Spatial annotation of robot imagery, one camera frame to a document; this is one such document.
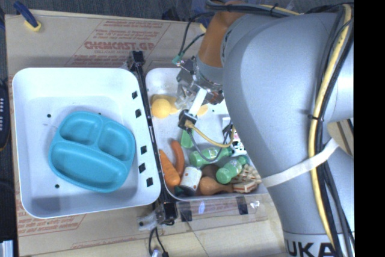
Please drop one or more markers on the dark brown round food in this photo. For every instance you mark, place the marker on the dark brown round food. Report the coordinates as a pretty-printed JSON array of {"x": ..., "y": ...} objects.
[{"x": 210, "y": 170}]

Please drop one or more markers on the white plastic tray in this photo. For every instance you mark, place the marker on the white plastic tray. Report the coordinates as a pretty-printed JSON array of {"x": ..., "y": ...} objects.
[
  {"x": 90, "y": 87},
  {"x": 162, "y": 81}
]

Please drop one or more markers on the blue divided plate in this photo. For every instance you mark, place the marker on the blue divided plate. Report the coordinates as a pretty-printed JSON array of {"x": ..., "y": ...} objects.
[{"x": 90, "y": 156}]

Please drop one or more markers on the thin black rod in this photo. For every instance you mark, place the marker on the thin black rod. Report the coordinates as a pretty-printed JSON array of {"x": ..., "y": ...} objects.
[{"x": 149, "y": 126}]

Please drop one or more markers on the yellow lemon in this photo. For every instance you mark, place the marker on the yellow lemon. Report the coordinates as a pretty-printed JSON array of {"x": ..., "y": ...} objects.
[{"x": 161, "y": 108}]

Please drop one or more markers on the green bottle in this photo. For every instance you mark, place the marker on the green bottle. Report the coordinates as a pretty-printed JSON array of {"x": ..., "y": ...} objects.
[
  {"x": 204, "y": 157},
  {"x": 230, "y": 172}
]

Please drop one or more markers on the tan chicken drumstick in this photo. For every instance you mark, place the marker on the tan chicken drumstick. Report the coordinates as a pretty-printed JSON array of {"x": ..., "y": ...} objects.
[{"x": 213, "y": 186}]

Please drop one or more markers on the brown cardboard board red print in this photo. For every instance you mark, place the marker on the brown cardboard board red print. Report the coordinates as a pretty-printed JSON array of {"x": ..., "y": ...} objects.
[{"x": 90, "y": 39}]

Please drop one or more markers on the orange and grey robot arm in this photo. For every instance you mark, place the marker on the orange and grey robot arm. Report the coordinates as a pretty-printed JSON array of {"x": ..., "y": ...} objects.
[{"x": 270, "y": 105}]

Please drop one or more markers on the orange sausage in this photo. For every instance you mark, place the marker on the orange sausage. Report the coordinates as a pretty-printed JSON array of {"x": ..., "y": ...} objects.
[{"x": 179, "y": 156}]

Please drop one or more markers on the tan sandwich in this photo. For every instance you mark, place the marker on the tan sandwich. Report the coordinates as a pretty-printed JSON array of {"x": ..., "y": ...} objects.
[{"x": 245, "y": 187}]

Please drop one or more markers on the pale yellow banana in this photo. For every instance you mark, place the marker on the pale yellow banana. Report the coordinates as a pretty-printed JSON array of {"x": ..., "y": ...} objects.
[{"x": 173, "y": 100}]

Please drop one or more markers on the black and white cow carton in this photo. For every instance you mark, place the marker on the black and white cow carton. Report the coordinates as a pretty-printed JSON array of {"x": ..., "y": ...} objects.
[{"x": 238, "y": 147}]

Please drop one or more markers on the orange-yellow biscuit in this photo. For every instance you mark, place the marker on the orange-yellow biscuit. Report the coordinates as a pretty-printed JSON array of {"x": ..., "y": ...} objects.
[{"x": 203, "y": 110}]

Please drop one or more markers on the orange carrot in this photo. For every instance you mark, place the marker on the orange carrot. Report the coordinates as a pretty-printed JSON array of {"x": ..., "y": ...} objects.
[{"x": 169, "y": 170}]

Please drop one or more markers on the black cylinder on white bracket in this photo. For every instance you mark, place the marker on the black cylinder on white bracket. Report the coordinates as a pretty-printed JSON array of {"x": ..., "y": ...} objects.
[{"x": 187, "y": 120}]

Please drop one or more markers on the small green cone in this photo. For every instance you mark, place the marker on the small green cone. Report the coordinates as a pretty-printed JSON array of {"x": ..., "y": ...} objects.
[{"x": 186, "y": 140}]

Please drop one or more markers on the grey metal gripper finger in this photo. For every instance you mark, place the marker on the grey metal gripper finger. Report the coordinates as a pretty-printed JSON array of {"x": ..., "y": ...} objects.
[
  {"x": 190, "y": 96},
  {"x": 180, "y": 97}
]

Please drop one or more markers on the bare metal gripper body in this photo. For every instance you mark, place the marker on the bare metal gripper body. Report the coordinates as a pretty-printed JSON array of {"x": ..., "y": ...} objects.
[{"x": 192, "y": 78}]

